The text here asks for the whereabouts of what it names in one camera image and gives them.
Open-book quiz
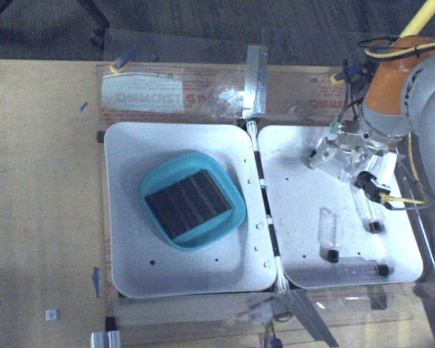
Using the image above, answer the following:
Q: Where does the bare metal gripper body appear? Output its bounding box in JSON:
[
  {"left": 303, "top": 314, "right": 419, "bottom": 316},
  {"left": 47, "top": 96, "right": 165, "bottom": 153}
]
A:
[{"left": 324, "top": 120, "right": 394, "bottom": 165}]

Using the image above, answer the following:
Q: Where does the clear plastic bottle black cap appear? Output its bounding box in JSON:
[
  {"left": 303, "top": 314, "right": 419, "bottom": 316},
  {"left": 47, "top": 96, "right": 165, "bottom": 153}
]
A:
[
  {"left": 318, "top": 207, "right": 341, "bottom": 264},
  {"left": 332, "top": 260, "right": 391, "bottom": 279},
  {"left": 349, "top": 181, "right": 386, "bottom": 234}
]

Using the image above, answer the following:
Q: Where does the white plastic tray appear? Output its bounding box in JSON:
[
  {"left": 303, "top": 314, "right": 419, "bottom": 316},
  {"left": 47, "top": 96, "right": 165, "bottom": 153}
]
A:
[
  {"left": 103, "top": 121, "right": 278, "bottom": 299},
  {"left": 256, "top": 124, "right": 425, "bottom": 290}
]

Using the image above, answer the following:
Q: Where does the brown cardboard board red print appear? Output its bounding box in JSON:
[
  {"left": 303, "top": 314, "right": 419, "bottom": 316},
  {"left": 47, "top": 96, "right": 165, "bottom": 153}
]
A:
[{"left": 96, "top": 62, "right": 433, "bottom": 340}]

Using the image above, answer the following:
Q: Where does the black ribbed rectangular pad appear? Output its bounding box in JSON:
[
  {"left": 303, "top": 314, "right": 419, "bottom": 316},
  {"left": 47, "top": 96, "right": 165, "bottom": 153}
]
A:
[{"left": 144, "top": 169, "right": 233, "bottom": 241}]

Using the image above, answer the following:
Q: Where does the blue square bowl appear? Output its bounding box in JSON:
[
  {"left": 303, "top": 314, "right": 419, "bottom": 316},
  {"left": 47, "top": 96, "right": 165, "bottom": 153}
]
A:
[{"left": 138, "top": 150, "right": 248, "bottom": 252}]

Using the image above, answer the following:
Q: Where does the black tripod stand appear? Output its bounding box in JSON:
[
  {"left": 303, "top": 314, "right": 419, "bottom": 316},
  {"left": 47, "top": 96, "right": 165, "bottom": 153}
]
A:
[{"left": 0, "top": 0, "right": 112, "bottom": 49}]

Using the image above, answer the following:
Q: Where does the black cylinder on white bracket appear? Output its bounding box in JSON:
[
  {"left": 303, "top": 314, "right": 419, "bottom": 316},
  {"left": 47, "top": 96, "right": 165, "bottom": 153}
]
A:
[{"left": 354, "top": 152, "right": 399, "bottom": 205}]

